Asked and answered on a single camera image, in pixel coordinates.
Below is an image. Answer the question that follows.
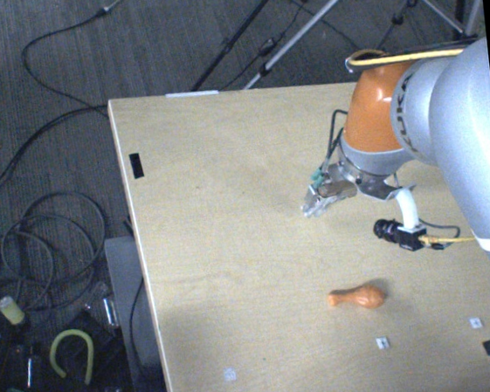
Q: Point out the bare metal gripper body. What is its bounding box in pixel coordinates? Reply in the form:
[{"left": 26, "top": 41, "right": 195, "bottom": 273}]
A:
[{"left": 314, "top": 151, "right": 418, "bottom": 209}]

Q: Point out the pale wooden board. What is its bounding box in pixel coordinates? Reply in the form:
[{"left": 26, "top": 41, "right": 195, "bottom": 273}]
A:
[{"left": 106, "top": 56, "right": 490, "bottom": 392}]

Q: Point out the pale yellow small cylinder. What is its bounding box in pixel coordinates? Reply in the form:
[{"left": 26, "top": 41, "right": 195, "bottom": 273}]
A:
[{"left": 0, "top": 293, "right": 27, "bottom": 327}]

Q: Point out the orange toy chicken drumstick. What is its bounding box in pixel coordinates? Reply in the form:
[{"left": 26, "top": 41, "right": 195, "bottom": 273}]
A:
[{"left": 325, "top": 282, "right": 389, "bottom": 315}]

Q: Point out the silver tripod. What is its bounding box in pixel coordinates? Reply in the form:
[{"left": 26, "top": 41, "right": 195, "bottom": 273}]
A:
[{"left": 232, "top": 0, "right": 490, "bottom": 92}]

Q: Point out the black cylinder on white bracket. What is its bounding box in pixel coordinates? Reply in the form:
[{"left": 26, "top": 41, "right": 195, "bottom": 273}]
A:
[{"left": 368, "top": 185, "right": 431, "bottom": 257}]

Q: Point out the yellow-green curved handle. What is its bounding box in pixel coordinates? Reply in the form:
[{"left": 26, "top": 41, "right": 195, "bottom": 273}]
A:
[{"left": 45, "top": 326, "right": 100, "bottom": 390}]

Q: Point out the black stand pole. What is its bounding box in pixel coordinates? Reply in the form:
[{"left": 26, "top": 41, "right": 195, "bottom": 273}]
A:
[{"left": 178, "top": 0, "right": 311, "bottom": 93}]

